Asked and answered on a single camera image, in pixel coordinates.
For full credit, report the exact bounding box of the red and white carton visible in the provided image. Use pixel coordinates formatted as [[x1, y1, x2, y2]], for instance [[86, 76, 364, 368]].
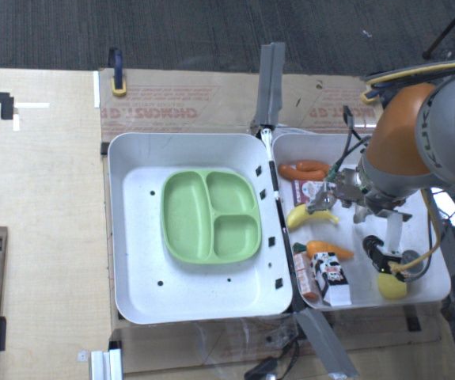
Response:
[[290, 179, 325, 207]]

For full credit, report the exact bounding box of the brown cardboard board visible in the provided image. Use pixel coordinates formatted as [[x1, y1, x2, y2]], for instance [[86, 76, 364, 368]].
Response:
[[98, 68, 449, 374]]

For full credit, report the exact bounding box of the yellow lemon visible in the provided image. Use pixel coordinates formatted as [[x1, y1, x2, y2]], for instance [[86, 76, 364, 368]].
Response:
[[377, 272, 408, 301]]

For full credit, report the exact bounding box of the black cylinder on white bracket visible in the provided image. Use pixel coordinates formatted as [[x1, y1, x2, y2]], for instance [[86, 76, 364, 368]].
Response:
[[362, 211, 406, 276]]

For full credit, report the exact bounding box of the orange sausage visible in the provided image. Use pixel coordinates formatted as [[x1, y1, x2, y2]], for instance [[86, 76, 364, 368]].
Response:
[[295, 159, 332, 173], [277, 163, 328, 182]]

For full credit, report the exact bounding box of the white plastic tray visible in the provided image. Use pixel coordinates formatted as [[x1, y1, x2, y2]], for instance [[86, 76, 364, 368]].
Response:
[[271, 132, 453, 312], [107, 132, 294, 326]]

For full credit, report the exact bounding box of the yellow banana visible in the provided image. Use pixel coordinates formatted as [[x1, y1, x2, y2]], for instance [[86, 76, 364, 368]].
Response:
[[286, 203, 340, 230]]

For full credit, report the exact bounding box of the orange juice carton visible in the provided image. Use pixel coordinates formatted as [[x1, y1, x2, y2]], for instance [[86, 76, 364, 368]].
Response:
[[293, 250, 320, 302]]

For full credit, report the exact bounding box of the orange carrot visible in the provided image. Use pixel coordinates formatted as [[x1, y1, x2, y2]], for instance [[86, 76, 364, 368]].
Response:
[[293, 239, 355, 260]]

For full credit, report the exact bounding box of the green divided plate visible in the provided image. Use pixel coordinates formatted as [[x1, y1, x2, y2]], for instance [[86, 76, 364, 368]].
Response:
[[160, 169, 263, 265]]

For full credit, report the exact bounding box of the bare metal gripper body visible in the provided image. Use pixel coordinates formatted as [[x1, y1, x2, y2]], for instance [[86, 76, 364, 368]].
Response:
[[327, 167, 371, 209]]

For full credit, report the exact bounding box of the black and white milk carton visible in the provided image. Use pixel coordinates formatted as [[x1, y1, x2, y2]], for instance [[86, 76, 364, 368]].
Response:
[[309, 251, 353, 308]]

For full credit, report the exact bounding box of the small grey can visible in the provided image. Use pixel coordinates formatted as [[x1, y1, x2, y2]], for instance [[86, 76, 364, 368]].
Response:
[[400, 249, 427, 273]]

